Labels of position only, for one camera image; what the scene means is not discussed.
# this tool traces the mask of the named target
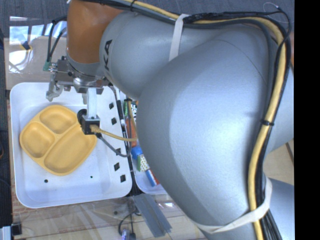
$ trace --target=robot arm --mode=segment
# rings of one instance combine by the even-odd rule
[[[186,20],[179,56],[169,62],[177,17],[132,0],[72,0],[67,61],[78,92],[112,83],[139,100],[137,132],[156,177],[194,222],[226,225],[263,202],[254,189],[264,189],[257,169],[263,153],[293,138],[290,44],[264,17],[207,13]],[[193,23],[201,19],[209,22]],[[294,239],[291,186],[273,181],[270,211],[274,218],[262,220],[277,225],[275,239]],[[262,220],[203,233],[214,240],[273,239]]]

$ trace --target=gray carpet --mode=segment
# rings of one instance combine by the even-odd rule
[[[139,0],[170,12],[197,14],[225,11],[271,11],[277,4],[290,17],[292,29],[295,21],[295,0]],[[20,16],[53,20],[66,15],[68,6],[66,0],[0,0],[0,28],[4,36],[9,37],[9,17]],[[274,16],[287,27],[286,19]],[[0,49],[0,141],[5,154],[0,160],[0,179],[10,182],[10,167],[8,160],[8,124],[5,92],[5,69],[3,50]],[[0,228],[11,224],[11,197],[8,187],[0,182]]]

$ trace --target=hole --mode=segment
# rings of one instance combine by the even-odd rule
[[[117,123],[117,119],[114,117],[114,118],[112,118],[111,119],[111,123],[112,123],[112,125],[115,125],[116,123]]]
[[[120,168],[120,164],[117,162],[113,167],[114,167],[114,170],[116,171]]]
[[[126,175],[121,175],[120,182],[125,182],[125,181],[126,181]]]

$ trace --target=yellow plate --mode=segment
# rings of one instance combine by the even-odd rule
[[[72,173],[91,154],[95,135],[85,135],[77,114],[62,105],[40,111],[21,131],[22,149],[48,172],[63,176]]]

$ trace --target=white strap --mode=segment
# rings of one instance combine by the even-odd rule
[[[183,19],[187,16],[189,16],[189,15],[188,14],[181,14],[175,21],[173,37],[172,37],[172,42],[171,42],[171,48],[170,48],[170,54],[169,54],[169,61],[171,61],[172,59],[177,57],[179,54],[182,28],[184,27]]]
[[[207,226],[201,225],[199,223],[194,222],[191,220],[199,229],[209,233],[218,233],[218,232],[225,232],[236,229],[248,223],[253,223],[260,220],[265,214],[268,212],[270,208],[270,201],[271,201],[271,194],[272,194],[272,183],[266,177],[265,183],[265,198],[263,203],[255,210],[246,213],[245,215],[237,218],[236,220],[232,221],[231,223],[224,225],[224,226]]]

